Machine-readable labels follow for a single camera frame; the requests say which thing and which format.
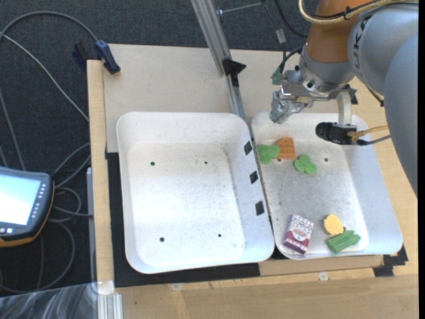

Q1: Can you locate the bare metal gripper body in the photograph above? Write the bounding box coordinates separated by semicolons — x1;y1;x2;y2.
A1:
272;66;358;112

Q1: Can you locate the orange toy waffle biscuit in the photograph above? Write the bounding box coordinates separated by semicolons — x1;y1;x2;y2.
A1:
274;137;297;161

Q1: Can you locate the green toy leaf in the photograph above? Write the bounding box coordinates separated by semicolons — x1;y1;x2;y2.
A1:
293;154;318;176
256;144;281;165

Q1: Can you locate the white plastic tray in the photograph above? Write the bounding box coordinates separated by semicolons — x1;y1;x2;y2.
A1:
116;111;276;275
250;111;404;261

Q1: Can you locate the pale wood board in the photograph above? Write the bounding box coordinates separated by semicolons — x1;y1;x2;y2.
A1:
102;43;358;154

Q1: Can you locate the yellow toy corn piece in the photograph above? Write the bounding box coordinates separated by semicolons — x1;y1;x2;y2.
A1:
323;213;345;237

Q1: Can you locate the white and purple carton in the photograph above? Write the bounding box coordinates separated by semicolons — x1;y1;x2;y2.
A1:
282;213;315;256

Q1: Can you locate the green ribbed toy vegetable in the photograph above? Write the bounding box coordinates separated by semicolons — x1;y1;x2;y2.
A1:
324;229;362;255

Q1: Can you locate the black cylinder on white bracket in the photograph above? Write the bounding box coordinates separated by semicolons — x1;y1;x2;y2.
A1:
315;90;359;146

